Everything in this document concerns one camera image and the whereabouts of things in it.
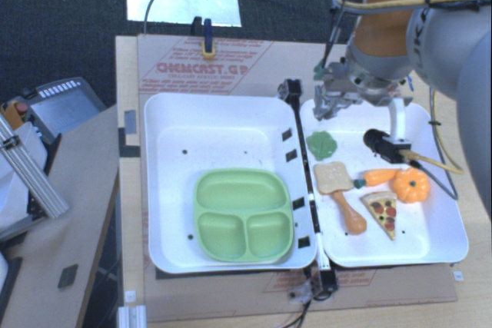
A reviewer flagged green lettuce leaf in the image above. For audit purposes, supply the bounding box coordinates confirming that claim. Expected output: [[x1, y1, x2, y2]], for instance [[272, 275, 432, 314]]
[[305, 131, 339, 161]]

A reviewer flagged white plastic tray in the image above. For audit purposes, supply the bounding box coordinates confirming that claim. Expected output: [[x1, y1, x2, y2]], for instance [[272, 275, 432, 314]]
[[143, 92, 319, 275], [299, 97, 470, 269]]

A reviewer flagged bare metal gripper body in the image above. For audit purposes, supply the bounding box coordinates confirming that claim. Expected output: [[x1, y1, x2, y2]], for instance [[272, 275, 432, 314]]
[[321, 61, 401, 107]]

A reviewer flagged thin black and white rod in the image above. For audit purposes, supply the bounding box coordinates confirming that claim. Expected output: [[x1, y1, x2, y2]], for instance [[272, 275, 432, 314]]
[[291, 95, 326, 267]]

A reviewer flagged brown cardboard board red print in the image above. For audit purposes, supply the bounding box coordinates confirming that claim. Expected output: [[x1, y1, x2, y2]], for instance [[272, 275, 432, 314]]
[[136, 33, 459, 323]]

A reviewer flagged orange chicken drumstick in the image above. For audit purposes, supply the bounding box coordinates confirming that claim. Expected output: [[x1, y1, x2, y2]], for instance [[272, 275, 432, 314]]
[[331, 189, 368, 236]]

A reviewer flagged orange pumpkin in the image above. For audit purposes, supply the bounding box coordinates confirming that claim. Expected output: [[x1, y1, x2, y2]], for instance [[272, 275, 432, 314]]
[[391, 167, 431, 204]]

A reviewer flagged beige bread slice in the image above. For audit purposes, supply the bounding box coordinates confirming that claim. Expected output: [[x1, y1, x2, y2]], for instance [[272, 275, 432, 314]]
[[313, 161, 355, 195]]

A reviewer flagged black cylinder on white bracket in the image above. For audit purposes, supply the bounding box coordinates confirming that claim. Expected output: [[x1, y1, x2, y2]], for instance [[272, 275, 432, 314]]
[[362, 97, 414, 165]]

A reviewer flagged green divided plate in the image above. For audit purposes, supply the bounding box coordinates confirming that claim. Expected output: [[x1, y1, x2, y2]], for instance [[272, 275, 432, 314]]
[[192, 168, 295, 264]]

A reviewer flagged pizza slice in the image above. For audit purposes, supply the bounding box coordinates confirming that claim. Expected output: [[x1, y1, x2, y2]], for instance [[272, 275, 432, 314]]
[[359, 191, 398, 242]]

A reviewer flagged orange carrot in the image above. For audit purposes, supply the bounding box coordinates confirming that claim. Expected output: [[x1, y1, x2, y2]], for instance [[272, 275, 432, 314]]
[[353, 168, 399, 190]]

